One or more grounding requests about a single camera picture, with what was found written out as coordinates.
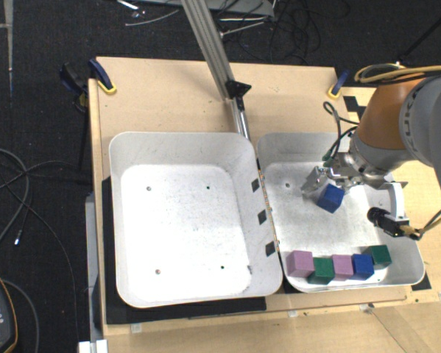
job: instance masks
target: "wooden table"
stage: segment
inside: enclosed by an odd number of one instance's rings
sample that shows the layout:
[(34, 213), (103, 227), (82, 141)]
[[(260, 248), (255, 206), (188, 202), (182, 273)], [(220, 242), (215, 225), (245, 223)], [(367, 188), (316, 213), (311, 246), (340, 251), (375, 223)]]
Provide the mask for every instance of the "wooden table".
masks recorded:
[[(177, 319), (137, 325), (105, 323), (101, 181), (110, 175), (108, 145), (120, 132), (232, 132), (230, 107), (221, 101), (204, 62), (100, 57), (117, 86), (105, 94), (89, 80), (91, 145), (102, 333), (110, 352), (441, 352), (441, 225), (418, 243), (430, 289), (410, 286), (338, 290), (267, 297), (267, 311)], [(254, 147), (268, 132), (335, 132), (322, 108), (336, 82), (333, 68), (232, 64), (244, 97)], [(365, 104), (369, 88), (344, 89)], [(334, 105), (348, 116), (339, 97)], [(432, 168), (407, 163), (394, 172), (404, 189), (413, 226), (441, 208)]]

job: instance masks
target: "metal pole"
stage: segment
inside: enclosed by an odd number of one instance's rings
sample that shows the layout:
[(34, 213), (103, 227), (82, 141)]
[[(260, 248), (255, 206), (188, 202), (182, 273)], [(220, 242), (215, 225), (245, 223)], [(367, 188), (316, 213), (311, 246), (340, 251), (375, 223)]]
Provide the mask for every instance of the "metal pole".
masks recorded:
[(230, 100), (236, 131), (249, 140), (250, 132), (244, 109), (239, 109), (237, 98), (231, 98), (227, 91), (226, 83), (234, 81), (235, 78), (228, 62), (222, 39), (212, 19), (211, 11), (208, 9), (205, 0), (181, 0), (181, 3), (220, 95), (223, 99)]

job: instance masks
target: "blue clamp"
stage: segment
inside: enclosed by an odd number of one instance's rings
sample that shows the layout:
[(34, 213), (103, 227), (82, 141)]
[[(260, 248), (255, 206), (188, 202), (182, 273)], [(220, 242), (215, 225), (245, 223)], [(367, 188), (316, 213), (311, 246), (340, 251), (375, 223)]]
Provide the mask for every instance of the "blue clamp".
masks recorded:
[(116, 86), (110, 81), (106, 71), (100, 65), (96, 59), (88, 61), (89, 68), (96, 74), (97, 83), (107, 94), (114, 94), (117, 91)]
[(336, 82), (336, 84), (332, 85), (330, 89), (328, 89), (327, 95), (331, 99), (337, 99), (339, 97), (339, 95), (341, 94), (341, 88), (346, 82), (349, 74), (350, 74), (349, 70), (345, 69), (343, 73), (338, 77), (338, 81)]

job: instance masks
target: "cable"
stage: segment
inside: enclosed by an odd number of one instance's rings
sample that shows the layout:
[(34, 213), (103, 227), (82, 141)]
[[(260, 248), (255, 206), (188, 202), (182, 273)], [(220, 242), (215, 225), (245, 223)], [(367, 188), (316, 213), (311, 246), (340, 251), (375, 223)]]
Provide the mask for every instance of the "cable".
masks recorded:
[(324, 160), (328, 160), (329, 158), (331, 158), (331, 152), (335, 149), (336, 146), (338, 146), (341, 143), (341, 140), (346, 137), (347, 135), (349, 135), (351, 132), (356, 131), (358, 127), (357, 126), (352, 126), (349, 129), (346, 129), (346, 131), (344, 131), (341, 136), (339, 136), (339, 138), (337, 138), (335, 140), (335, 142), (333, 143), (333, 145), (330, 147), (330, 149), (327, 151), (327, 155), (324, 156)]
[(367, 67), (361, 68), (359, 71), (356, 72), (356, 74), (354, 75), (354, 80), (358, 81), (357, 78), (368, 77), (369, 74), (371, 74), (373, 71), (377, 71), (378, 74), (382, 74), (404, 68), (406, 67), (397, 63), (382, 63), (382, 64), (368, 65)]
[(423, 227), (423, 230), (428, 231), (441, 222), (441, 209), (429, 220)]
[(441, 72), (441, 65), (432, 65), (428, 67), (418, 67), (418, 68), (403, 68), (398, 69), (396, 71), (390, 71), (385, 72), (382, 74), (378, 74), (376, 76), (371, 77), (362, 77), (361, 74), (365, 72), (369, 67), (363, 68), (360, 71), (356, 73), (354, 76), (354, 81), (360, 82), (360, 83), (368, 83), (368, 82), (375, 82), (375, 81), (381, 81), (384, 79), (394, 79), (399, 76), (405, 76), (410, 74), (418, 74), (418, 73), (424, 73), (428, 74), (431, 72)]
[[(259, 8), (261, 8), (263, 4), (264, 4), (264, 0), (261, 0), (260, 3), (256, 7), (252, 8), (249, 12), (245, 13), (243, 15), (243, 18), (241, 19), (240, 24), (242, 24), (244, 22), (244, 20), (247, 18), (247, 16), (249, 14), (251, 14), (251, 13), (255, 12), (256, 10), (258, 10)], [(234, 32), (240, 32), (240, 31), (248, 29), (250, 27), (261, 25), (265, 22), (266, 19), (267, 19), (267, 16), (264, 16), (261, 18), (262, 21), (257, 22), (256, 24), (252, 24), (252, 25), (248, 25), (248, 26), (240, 26), (240, 27), (237, 27), (236, 29), (230, 29), (226, 32), (220, 32), (220, 36), (223, 38), (227, 34), (233, 34)]]
[[(22, 169), (22, 171), (24, 173), (27, 172), (27, 168), (24, 165), (24, 163), (17, 156), (15, 156), (13, 153), (11, 153), (10, 151), (7, 151), (6, 149), (1, 149), (1, 148), (0, 148), (0, 153), (2, 153), (4, 155), (8, 156), (9, 158), (11, 158), (12, 160), (14, 160), (21, 167), (21, 169)], [(21, 201), (21, 203), (20, 203), (18, 209), (15, 211), (15, 213), (12, 216), (12, 218), (10, 219), (9, 223), (6, 225), (6, 227), (1, 232), (1, 234), (0, 234), (0, 244), (4, 240), (4, 238), (6, 237), (7, 233), (9, 232), (10, 228), (12, 227), (12, 225), (15, 222), (15, 220), (17, 219), (17, 217), (21, 213), (22, 209), (24, 208), (25, 201), (27, 200), (27, 197), (29, 195), (29, 189), (30, 189), (30, 181), (29, 181), (29, 177), (27, 175), (25, 176), (25, 180), (26, 180), (26, 185), (25, 185), (24, 197), (22, 198), (22, 200), (19, 199)]]
[[(81, 185), (90, 185), (91, 184), (91, 182), (85, 181), (85, 180), (82, 180), (82, 179), (67, 179), (67, 178), (59, 178), (57, 176), (45, 176), (45, 175), (41, 175), (41, 174), (31, 174), (32, 171), (37, 170), (38, 168), (42, 168), (42, 167), (48, 166), (48, 165), (57, 165), (59, 167), (67, 167), (67, 168), (71, 168), (72, 170), (75, 170), (76, 172), (80, 172), (78, 167), (73, 165), (72, 163), (67, 163), (65, 161), (50, 160), (50, 161), (38, 163), (37, 165), (31, 166), (31, 167), (29, 167), (27, 169), (26, 172), (19, 172), (19, 174), (17, 176), (12, 178), (11, 180), (8, 180), (7, 183), (8, 184), (12, 184), (16, 180), (18, 180), (21, 177), (23, 177), (24, 175), (30, 175), (31, 177), (41, 177), (41, 178), (44, 178), (44, 179), (61, 180), (62, 182), (75, 182), (75, 183), (81, 184)], [(14, 168), (7, 167), (3, 163), (0, 163), (0, 166), (6, 168), (8, 170), (16, 171)], [(0, 190), (2, 188), (5, 188), (5, 187), (6, 187), (6, 184), (3, 183), (2, 185), (0, 185)]]
[[(338, 112), (336, 111), (335, 107), (330, 102), (323, 102), (323, 108), (330, 115), (333, 115), (335, 113), (338, 115)], [(349, 123), (349, 124), (355, 124), (355, 125), (359, 124), (358, 121), (350, 121), (350, 120), (348, 120), (346, 118), (342, 118), (339, 115), (338, 115), (338, 118), (339, 118), (340, 121), (344, 121), (344, 122)]]
[[(0, 148), (0, 153), (7, 155), (8, 157), (12, 158), (14, 161), (17, 162), (17, 164), (19, 164), (19, 166), (21, 167), (22, 171), (24, 173), (27, 172), (27, 168), (24, 165), (24, 163), (22, 162), (22, 160), (20, 160), (15, 154), (11, 153), (10, 151), (7, 151), (6, 149), (1, 149)], [(9, 222), (8, 225), (6, 225), (6, 227), (4, 228), (3, 232), (0, 234), (0, 244), (1, 242), (4, 240), (4, 237), (7, 235), (7, 233), (9, 232), (11, 226), (14, 224), (14, 221), (17, 219), (19, 213), (22, 211), (22, 208), (25, 207), (27, 208), (35, 217), (37, 217), (40, 222), (42, 222), (45, 227), (53, 234), (55, 240), (58, 242), (60, 248), (63, 251), (63, 254), (65, 256), (66, 262), (68, 264), (68, 269), (70, 271), (70, 275), (71, 275), (71, 285), (72, 285), (72, 290), (73, 290), (73, 297), (74, 297), (74, 323), (75, 323), (75, 329), (76, 329), (76, 335), (77, 335), (77, 341), (80, 341), (80, 331), (79, 331), (79, 323), (78, 323), (78, 311), (77, 311), (77, 290), (76, 290), (76, 282), (74, 279), (74, 271), (73, 271), (73, 266), (71, 265), (71, 261), (69, 259), (68, 253), (66, 252), (65, 246), (62, 244), (61, 240), (59, 239), (59, 237), (57, 236), (56, 232), (52, 229), (52, 227), (35, 211), (33, 210), (28, 204), (27, 204), (27, 197), (29, 194), (29, 187), (30, 187), (30, 182), (29, 182), (29, 177), (28, 175), (25, 175), (26, 177), (26, 190), (24, 193), (24, 197), (20, 198), (14, 191), (13, 189), (10, 187), (9, 183), (6, 182), (6, 180), (4, 179), (4, 177), (2, 176), (2, 173), (0, 171), (0, 177), (2, 179), (2, 181), (5, 183), (5, 187), (8, 189), (8, 191), (14, 196), (15, 199), (17, 199), (20, 203), (16, 213), (14, 214), (13, 218), (11, 219), (11, 221)]]
[(176, 9), (176, 10), (173, 10), (172, 12), (168, 13), (167, 15), (162, 15), (161, 17), (154, 18), (152, 20), (143, 21), (143, 22), (135, 22), (134, 24), (125, 24), (125, 26), (139, 26), (139, 25), (151, 24), (151, 23), (156, 22), (156, 21), (164, 20), (165, 18), (168, 18), (168, 17), (170, 17), (170, 16), (172, 16), (172, 15), (178, 13), (178, 12), (179, 12), (179, 10)]
[[(276, 1), (277, 0), (274, 0), (273, 2), (272, 2), (272, 9), (274, 10), (274, 7), (275, 7), (275, 4), (276, 4)], [(249, 14), (251, 14), (252, 12), (254, 12), (256, 9), (258, 9), (258, 8), (255, 8), (254, 10), (251, 10), (251, 11), (249, 11), (247, 14), (249, 15)], [(228, 22), (228, 21), (241, 21), (241, 22), (243, 22), (243, 21), (264, 21), (264, 20), (266, 20), (266, 19), (268, 19), (269, 18), (269, 16), (267, 16), (267, 15), (264, 15), (264, 16), (262, 16), (262, 17), (253, 17), (253, 18), (246, 18), (246, 17), (243, 17), (243, 18), (238, 18), (238, 17), (233, 17), (233, 18), (219, 18), (219, 21), (221, 21), (221, 22)]]
[(395, 84), (401, 84), (403, 82), (408, 82), (408, 81), (413, 81), (416, 79), (426, 79), (428, 77), (441, 77), (441, 72), (428, 72), (426, 74), (419, 74), (417, 76), (412, 76), (412, 77), (405, 77), (404, 79), (395, 79), (392, 81), (386, 81), (383, 80), (381, 82), (372, 82), (370, 83), (370, 85), (372, 86), (379, 86), (379, 85), (395, 85)]
[(77, 311), (77, 290), (76, 290), (76, 282), (74, 280), (74, 271), (73, 271), (73, 266), (71, 265), (71, 261), (70, 258), (68, 256), (68, 253), (66, 252), (65, 246), (62, 244), (61, 240), (59, 239), (57, 233), (52, 229), (52, 227), (42, 218), (42, 216), (40, 216), (35, 210), (33, 210), (28, 204), (26, 204), (26, 202), (21, 199), (18, 195), (16, 195), (14, 193), (14, 191), (10, 188), (10, 186), (8, 184), (7, 185), (7, 189), (9, 190), (9, 192), (11, 192), (11, 194), (21, 203), (21, 207), (26, 207), (30, 212), (32, 212), (32, 214), (37, 217), (40, 222), (42, 222), (42, 224), (45, 225), (45, 227), (53, 234), (55, 240), (58, 242), (60, 248), (63, 251), (63, 254), (65, 255), (65, 259), (66, 262), (68, 264), (68, 269), (70, 271), (70, 275), (71, 275), (71, 284), (72, 284), (72, 288), (73, 288), (73, 296), (74, 296), (74, 322), (75, 322), (75, 327), (76, 327), (76, 334), (77, 334), (77, 341), (80, 341), (80, 331), (79, 331), (79, 326), (78, 326), (78, 311)]
[(222, 5), (219, 8), (219, 12), (217, 12), (216, 17), (218, 18), (225, 10), (233, 7), (236, 3), (238, 3), (240, 0), (233, 0), (231, 3), (227, 4), (229, 0), (224, 0)]
[(333, 154), (331, 155), (331, 158), (335, 158), (336, 155), (338, 154), (339, 145), (341, 143), (341, 138), (342, 138), (341, 121), (340, 121), (340, 117), (339, 117), (338, 111), (336, 111), (335, 107), (330, 102), (328, 102), (328, 101), (323, 102), (323, 108), (325, 110), (327, 110), (327, 107), (331, 108), (331, 111), (333, 112), (333, 117), (335, 118), (336, 128), (338, 129), (338, 138), (335, 141), (336, 145), (334, 144), (334, 151), (333, 151)]
[(34, 315), (34, 322), (35, 322), (35, 353), (38, 353), (38, 350), (40, 348), (40, 322), (38, 320), (38, 314), (37, 314), (37, 310), (35, 309), (34, 303), (30, 299), (30, 297), (26, 294), (26, 292), (23, 291), (20, 287), (18, 287), (13, 282), (6, 280), (6, 279), (2, 279), (2, 282), (5, 285), (8, 285), (11, 288), (14, 288), (16, 291), (18, 291), (26, 299), (27, 303), (29, 304), (30, 308), (32, 309), (32, 314)]
[(278, 18), (278, 22), (274, 26), (274, 29), (272, 30), (271, 38), (269, 39), (269, 60), (271, 63), (274, 63), (272, 61), (272, 42), (273, 42), (274, 36), (278, 30), (278, 24), (279, 24), (279, 22), (281, 22), (281, 19), (282, 19), (284, 13), (287, 11), (287, 7), (289, 6), (290, 2), (291, 2), (291, 0), (286, 1), (286, 5), (285, 5), (284, 9), (282, 10), (282, 12), (280, 13), (279, 18)]
[[(30, 191), (29, 205), (32, 205), (32, 191)], [(22, 234), (24, 233), (28, 216), (29, 216), (29, 210), (26, 209), (21, 228), (19, 229), (17, 235), (15, 236), (14, 246), (19, 246), (19, 244), (21, 243)]]

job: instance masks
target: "purple cube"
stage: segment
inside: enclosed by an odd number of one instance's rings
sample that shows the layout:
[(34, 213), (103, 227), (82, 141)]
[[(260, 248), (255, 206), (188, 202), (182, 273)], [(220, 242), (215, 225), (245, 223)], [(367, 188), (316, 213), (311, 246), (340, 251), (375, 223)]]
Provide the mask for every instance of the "purple cube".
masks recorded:
[(350, 255), (331, 255), (335, 269), (335, 280), (345, 281), (354, 275), (353, 259)]
[(286, 261), (289, 276), (308, 277), (315, 271), (314, 257), (309, 251), (293, 251)]

